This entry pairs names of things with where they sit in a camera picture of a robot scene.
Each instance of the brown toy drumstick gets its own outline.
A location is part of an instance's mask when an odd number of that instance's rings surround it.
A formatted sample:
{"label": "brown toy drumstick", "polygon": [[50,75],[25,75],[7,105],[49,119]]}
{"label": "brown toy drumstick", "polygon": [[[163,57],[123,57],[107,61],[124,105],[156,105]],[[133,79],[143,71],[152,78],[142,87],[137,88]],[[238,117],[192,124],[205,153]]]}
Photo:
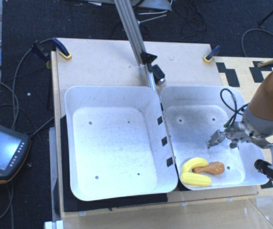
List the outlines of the brown toy drumstick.
{"label": "brown toy drumstick", "polygon": [[207,172],[213,175],[220,175],[224,172],[224,165],[221,162],[212,162],[208,166],[205,167],[195,167],[193,171],[197,174],[201,172]]}

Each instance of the yellow clamp pad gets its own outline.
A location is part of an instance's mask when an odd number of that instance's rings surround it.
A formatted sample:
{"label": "yellow clamp pad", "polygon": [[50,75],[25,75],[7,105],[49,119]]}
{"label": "yellow clamp pad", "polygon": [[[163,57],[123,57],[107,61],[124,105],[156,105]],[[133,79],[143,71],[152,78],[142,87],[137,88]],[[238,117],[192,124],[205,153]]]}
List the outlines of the yellow clamp pad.
{"label": "yellow clamp pad", "polygon": [[214,58],[214,57],[211,57],[209,60],[207,60],[207,59],[206,59],[207,56],[208,56],[208,54],[205,55],[205,56],[203,57],[203,61],[204,61],[205,63],[211,62],[211,61],[213,60],[213,58]]}
{"label": "yellow clamp pad", "polygon": [[69,55],[68,55],[68,56],[64,55],[63,52],[61,52],[61,51],[59,51],[59,54],[60,54],[62,57],[64,57],[66,60],[69,60],[69,59],[72,57],[72,54],[71,54],[70,52],[69,52]]}

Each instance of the dark carpet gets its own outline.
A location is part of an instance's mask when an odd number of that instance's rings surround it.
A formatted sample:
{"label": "dark carpet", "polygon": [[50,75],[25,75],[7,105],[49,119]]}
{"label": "dark carpet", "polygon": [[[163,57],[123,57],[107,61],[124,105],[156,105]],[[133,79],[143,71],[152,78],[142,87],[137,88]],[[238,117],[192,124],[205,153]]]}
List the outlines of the dark carpet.
{"label": "dark carpet", "polygon": [[[176,0],[172,12],[161,19],[144,22],[145,41],[209,43],[220,46],[220,56],[244,57],[242,36],[260,29],[258,22],[273,10],[273,0]],[[135,13],[148,12],[136,8]],[[137,15],[142,21],[157,15]],[[74,0],[3,0],[2,80],[12,78],[22,56],[36,40],[51,37],[126,40],[115,5],[95,6]],[[273,14],[264,23],[265,31],[245,35],[244,48],[250,57],[273,58]],[[49,43],[44,46],[51,50]],[[48,99],[50,70],[33,55],[18,72],[16,95],[21,112],[16,130],[31,132],[53,116]],[[0,104],[11,104],[11,94],[0,87]],[[0,108],[0,124],[10,127],[12,107]],[[28,163],[14,179],[14,226],[16,229],[43,228],[52,220],[48,129],[32,141]],[[0,214],[8,204],[5,186],[0,186]],[[11,214],[0,220],[0,229],[10,228]]]}

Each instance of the blue and yellow clamp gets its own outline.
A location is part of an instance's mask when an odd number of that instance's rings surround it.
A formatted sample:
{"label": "blue and yellow clamp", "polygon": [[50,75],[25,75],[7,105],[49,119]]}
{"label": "blue and yellow clamp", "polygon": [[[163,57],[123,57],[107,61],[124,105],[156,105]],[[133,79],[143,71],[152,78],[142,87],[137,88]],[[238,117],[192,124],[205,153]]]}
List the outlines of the blue and yellow clamp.
{"label": "blue and yellow clamp", "polygon": [[220,46],[217,45],[217,46],[212,50],[212,52],[210,52],[209,54],[207,54],[207,55],[205,55],[205,56],[203,57],[203,61],[204,61],[205,63],[211,62],[211,61],[213,60],[213,57],[214,57],[214,56],[217,56],[217,55],[220,53],[220,51],[221,51],[221,48],[220,48]]}
{"label": "blue and yellow clamp", "polygon": [[[66,47],[57,39],[52,38],[51,42],[54,46],[59,49],[59,54],[69,60],[72,57],[72,54],[66,49]],[[35,43],[31,47],[32,53],[38,58],[45,62],[45,65],[48,69],[51,68],[51,54],[48,50],[46,50],[39,41],[35,41]]]}

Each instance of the robotic hand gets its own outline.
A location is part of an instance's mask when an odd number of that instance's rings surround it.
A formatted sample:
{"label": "robotic hand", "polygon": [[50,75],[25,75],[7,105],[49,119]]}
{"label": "robotic hand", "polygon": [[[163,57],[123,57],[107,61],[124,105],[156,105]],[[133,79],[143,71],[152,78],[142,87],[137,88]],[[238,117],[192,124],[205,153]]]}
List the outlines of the robotic hand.
{"label": "robotic hand", "polygon": [[[243,111],[242,120],[235,122],[239,111]],[[273,181],[273,144],[266,140],[273,135],[273,71],[259,86],[251,102],[234,110],[234,115],[224,127],[224,131],[217,130],[211,136],[207,147],[215,146],[227,138],[231,140],[230,148],[238,147],[239,142],[252,142],[262,149],[270,149],[272,164],[259,159],[254,166]]]}

